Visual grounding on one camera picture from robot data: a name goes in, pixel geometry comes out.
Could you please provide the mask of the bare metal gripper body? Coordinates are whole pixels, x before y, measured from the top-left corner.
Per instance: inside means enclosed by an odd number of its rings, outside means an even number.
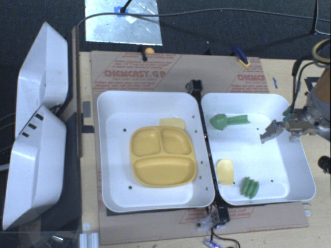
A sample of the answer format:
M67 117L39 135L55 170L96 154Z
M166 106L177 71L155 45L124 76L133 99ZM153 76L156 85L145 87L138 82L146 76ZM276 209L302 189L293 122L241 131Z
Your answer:
M330 142L330 121L312 108L286 109L283 113L284 128L290 132L290 141L299 140L303 135L318 135Z

